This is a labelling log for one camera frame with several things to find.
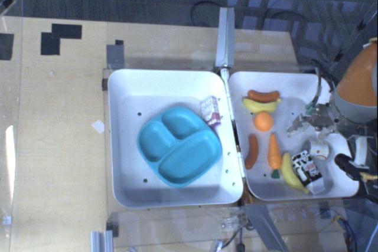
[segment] blue divided plate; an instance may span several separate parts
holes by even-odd
[[[168,185],[184,187],[208,171],[221,156],[217,135],[194,112],[173,107],[145,124],[138,149]]]

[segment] wooden surface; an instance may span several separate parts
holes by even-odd
[[[60,56],[42,56],[41,32],[51,32],[52,23],[80,24],[83,36],[80,40],[62,39]],[[260,40],[257,43],[246,35],[260,36]],[[243,58],[247,52],[248,60],[257,58],[258,62],[268,65],[273,61],[295,66],[288,35],[280,34],[276,38],[271,35],[238,31],[237,56]],[[101,83],[106,67],[106,44],[114,44],[115,39],[124,40],[126,62],[131,67],[135,64],[156,67],[156,62],[201,63],[207,67],[215,58],[217,30],[34,18],[23,20],[11,251],[89,251],[90,233],[105,229],[105,136],[98,133],[92,123],[98,120],[106,122]],[[278,46],[269,52],[269,45]],[[146,221],[144,214],[126,212],[126,219],[130,215],[135,225],[125,232],[135,234],[139,252],[209,250],[211,236],[208,240],[191,240],[186,244],[172,242],[149,246],[151,241],[143,235],[145,226],[141,223]],[[186,224],[185,230],[193,233],[208,231],[210,221],[205,218],[196,223],[189,221],[181,221]],[[320,235],[314,227],[317,222],[311,222],[312,227],[302,231],[301,226],[294,228],[292,222],[283,232],[291,247],[300,248],[293,251],[304,250],[308,244],[306,240],[320,243]],[[211,224],[217,226],[218,223],[213,217]],[[164,224],[169,224],[167,218],[151,221],[149,227],[154,233],[150,236],[159,234],[157,238],[169,238],[170,234],[164,235],[164,230],[169,230],[164,228]],[[230,232],[219,232],[220,229],[216,230],[214,236],[230,236]],[[335,226],[324,233],[325,237],[332,238],[331,247],[340,248],[343,236]],[[266,250],[255,231],[245,237],[247,251]],[[188,241],[186,234],[181,238]],[[118,241],[115,251],[125,251],[128,243],[122,245],[122,240]],[[338,248],[327,250],[338,251]]]

